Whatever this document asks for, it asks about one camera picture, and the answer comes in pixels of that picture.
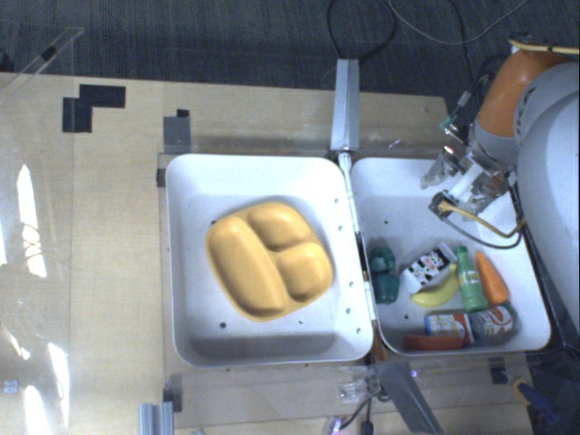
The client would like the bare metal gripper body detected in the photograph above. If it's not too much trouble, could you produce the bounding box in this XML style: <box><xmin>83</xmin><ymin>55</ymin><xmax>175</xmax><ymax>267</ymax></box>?
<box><xmin>446</xmin><ymin>145</ymin><xmax>516</xmax><ymax>195</ymax></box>

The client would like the white plastic tray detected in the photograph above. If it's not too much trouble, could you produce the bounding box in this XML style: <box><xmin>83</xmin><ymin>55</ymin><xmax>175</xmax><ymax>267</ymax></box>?
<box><xmin>351</xmin><ymin>157</ymin><xmax>553</xmax><ymax>357</ymax></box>
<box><xmin>164</xmin><ymin>153</ymin><xmax>375</xmax><ymax>369</ymax></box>

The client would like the orange carrot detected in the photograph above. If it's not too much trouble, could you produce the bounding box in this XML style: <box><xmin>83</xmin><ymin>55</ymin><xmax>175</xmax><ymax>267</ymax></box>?
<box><xmin>475</xmin><ymin>250</ymin><xmax>509</xmax><ymax>306</ymax></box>

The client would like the green plastic bottle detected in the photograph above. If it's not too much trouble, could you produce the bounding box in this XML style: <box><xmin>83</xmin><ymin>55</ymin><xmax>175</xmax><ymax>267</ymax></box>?
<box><xmin>454</xmin><ymin>245</ymin><xmax>489</xmax><ymax>313</ymax></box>

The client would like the white printed carton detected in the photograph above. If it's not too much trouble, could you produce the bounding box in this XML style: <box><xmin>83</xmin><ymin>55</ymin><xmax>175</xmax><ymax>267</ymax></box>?
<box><xmin>398</xmin><ymin>241</ymin><xmax>459</xmax><ymax>295</ymax></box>

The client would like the dark green toy vegetable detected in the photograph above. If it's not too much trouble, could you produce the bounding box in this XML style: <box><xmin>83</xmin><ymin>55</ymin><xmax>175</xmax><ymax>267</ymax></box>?
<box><xmin>367</xmin><ymin>246</ymin><xmax>396</xmax><ymax>275</ymax></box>
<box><xmin>372</xmin><ymin>273</ymin><xmax>401</xmax><ymax>305</ymax></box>

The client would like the yellow banana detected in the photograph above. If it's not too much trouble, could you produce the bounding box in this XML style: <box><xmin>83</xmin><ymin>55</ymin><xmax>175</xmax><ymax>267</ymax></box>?
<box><xmin>411</xmin><ymin>263</ymin><xmax>461</xmax><ymax>309</ymax></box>

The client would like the red sausage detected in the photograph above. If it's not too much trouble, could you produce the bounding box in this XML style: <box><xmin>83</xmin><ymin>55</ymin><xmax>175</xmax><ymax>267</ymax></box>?
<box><xmin>402</xmin><ymin>333</ymin><xmax>464</xmax><ymax>352</ymax></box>

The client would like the yellow divided plate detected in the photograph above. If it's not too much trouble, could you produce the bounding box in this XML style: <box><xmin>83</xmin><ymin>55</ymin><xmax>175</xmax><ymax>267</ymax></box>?
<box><xmin>205</xmin><ymin>201</ymin><xmax>335</xmax><ymax>323</ymax></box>

